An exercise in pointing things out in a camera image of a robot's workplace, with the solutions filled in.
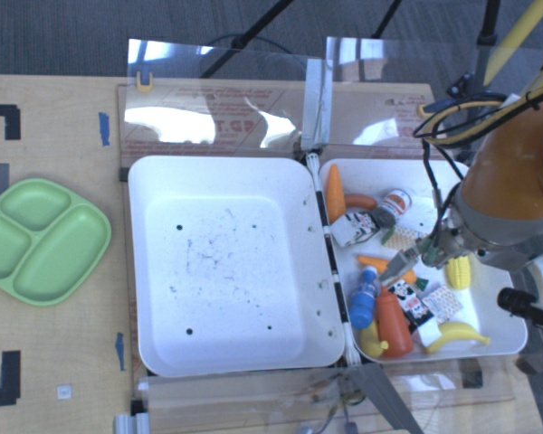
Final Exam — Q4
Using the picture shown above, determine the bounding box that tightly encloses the white plastic tray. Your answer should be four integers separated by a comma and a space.
319, 158, 529, 364
127, 155, 347, 378

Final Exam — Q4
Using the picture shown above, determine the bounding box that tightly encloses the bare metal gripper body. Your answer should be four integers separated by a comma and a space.
415, 222, 468, 269

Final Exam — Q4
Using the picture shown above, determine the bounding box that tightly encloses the orange and white can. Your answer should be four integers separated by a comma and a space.
371, 189, 413, 230

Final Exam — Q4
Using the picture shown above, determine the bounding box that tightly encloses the yellow corn cob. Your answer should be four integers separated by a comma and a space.
444, 254, 473, 291

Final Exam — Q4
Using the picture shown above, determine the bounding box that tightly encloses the yellow banana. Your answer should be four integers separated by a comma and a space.
424, 321, 491, 355

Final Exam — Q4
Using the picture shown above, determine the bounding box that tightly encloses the orange squeeze bottle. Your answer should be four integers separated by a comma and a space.
375, 286, 415, 359

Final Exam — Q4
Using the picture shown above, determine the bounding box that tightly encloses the orange sausage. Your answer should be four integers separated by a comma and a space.
343, 193, 379, 212

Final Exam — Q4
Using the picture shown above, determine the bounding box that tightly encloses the blue bottle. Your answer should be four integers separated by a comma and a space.
348, 265, 382, 331

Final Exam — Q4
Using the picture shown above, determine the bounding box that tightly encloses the green divided plate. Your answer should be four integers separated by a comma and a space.
0, 177, 113, 307

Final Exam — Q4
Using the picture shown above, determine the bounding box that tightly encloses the white orange patterned packet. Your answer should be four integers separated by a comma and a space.
421, 285, 464, 326
381, 224, 429, 253

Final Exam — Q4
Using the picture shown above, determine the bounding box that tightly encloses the black and white thin rod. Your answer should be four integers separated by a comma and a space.
304, 151, 362, 368

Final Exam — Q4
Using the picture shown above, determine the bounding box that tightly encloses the orange cone carrot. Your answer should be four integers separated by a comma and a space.
324, 164, 348, 224

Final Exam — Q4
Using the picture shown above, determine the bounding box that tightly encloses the black and white carton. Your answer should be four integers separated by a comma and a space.
386, 279, 443, 348
329, 212, 383, 249

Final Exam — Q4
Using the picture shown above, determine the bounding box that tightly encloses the black cylinder on white bracket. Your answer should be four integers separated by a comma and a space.
496, 254, 543, 330

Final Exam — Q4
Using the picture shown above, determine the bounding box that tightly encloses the yellow squeeze bottle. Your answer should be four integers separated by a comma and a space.
358, 320, 390, 359

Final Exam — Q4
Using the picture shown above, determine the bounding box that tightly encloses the orange carrot with green top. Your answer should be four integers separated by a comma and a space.
356, 254, 430, 289

